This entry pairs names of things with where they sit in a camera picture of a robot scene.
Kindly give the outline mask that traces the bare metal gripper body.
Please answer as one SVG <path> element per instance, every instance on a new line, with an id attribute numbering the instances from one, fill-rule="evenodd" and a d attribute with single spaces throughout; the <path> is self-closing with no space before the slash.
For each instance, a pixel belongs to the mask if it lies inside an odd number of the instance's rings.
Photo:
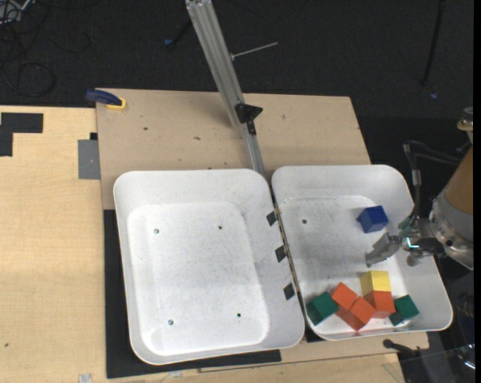
<path id="1" fill-rule="evenodd" d="M 446 219 L 407 218 L 398 225 L 401 247 L 408 252 L 407 264 L 415 267 L 428 256 L 448 257 L 468 270 L 474 269 L 472 222 L 454 227 Z"/>

